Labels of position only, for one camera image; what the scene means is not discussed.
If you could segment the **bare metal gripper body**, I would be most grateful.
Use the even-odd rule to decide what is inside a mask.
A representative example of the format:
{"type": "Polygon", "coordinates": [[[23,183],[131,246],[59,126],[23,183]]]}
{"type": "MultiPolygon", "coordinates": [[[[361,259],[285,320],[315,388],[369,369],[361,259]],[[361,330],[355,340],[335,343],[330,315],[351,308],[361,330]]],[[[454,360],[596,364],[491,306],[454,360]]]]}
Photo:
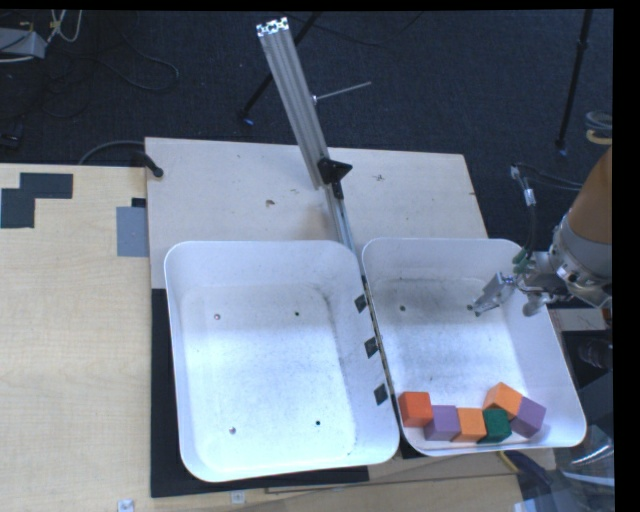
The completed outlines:
{"type": "Polygon", "coordinates": [[[548,251],[521,250],[516,276],[521,291],[548,293],[552,303],[576,298],[595,308],[612,307],[612,251],[607,245],[587,246],[579,255],[562,245],[548,251]]]}

